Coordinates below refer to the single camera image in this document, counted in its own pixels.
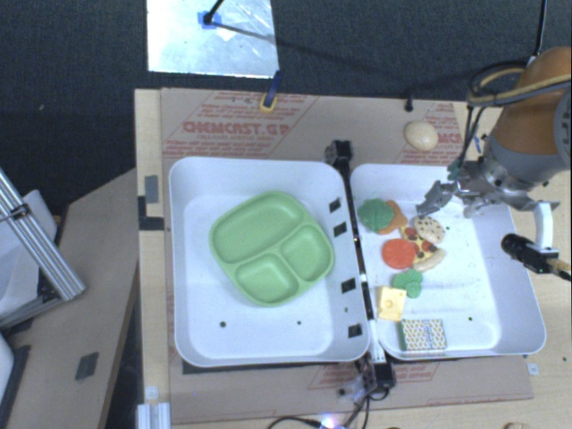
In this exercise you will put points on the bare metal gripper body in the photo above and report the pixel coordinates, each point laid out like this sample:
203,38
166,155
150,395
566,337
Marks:
491,185

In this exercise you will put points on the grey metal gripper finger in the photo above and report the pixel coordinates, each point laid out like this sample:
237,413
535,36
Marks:
474,207
435,197

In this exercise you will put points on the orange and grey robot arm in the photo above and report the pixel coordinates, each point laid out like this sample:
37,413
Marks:
527,119

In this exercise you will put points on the chocolate chip biscuit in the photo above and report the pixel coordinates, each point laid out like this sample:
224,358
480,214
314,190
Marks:
430,229

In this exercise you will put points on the orange carrot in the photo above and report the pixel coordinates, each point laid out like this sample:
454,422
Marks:
397,221

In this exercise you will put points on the yellow pizza slice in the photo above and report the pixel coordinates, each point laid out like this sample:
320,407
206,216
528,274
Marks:
420,244

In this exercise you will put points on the beige egg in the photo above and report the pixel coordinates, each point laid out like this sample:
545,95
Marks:
421,136

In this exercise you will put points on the green lettuce leaf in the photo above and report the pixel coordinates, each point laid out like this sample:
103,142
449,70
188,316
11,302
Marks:
373,215

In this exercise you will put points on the orange tomato slice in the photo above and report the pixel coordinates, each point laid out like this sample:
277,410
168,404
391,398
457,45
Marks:
397,254

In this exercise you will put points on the white plastic tray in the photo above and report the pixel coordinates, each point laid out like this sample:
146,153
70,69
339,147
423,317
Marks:
201,329
487,284

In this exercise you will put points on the thin black and white rod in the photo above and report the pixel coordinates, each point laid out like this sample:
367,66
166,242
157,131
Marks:
357,239

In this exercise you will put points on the small green broccoli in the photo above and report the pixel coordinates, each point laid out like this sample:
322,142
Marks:
409,282

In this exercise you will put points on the yellow cheese slice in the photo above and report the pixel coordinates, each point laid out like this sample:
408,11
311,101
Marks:
391,303

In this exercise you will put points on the green divided plate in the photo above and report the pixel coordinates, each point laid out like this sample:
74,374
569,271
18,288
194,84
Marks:
263,244

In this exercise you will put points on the brown cardboard board red print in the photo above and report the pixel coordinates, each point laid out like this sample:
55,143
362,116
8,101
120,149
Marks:
232,128

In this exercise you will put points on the black cylinder on white bracket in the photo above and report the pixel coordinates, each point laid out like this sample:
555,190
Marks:
532,250

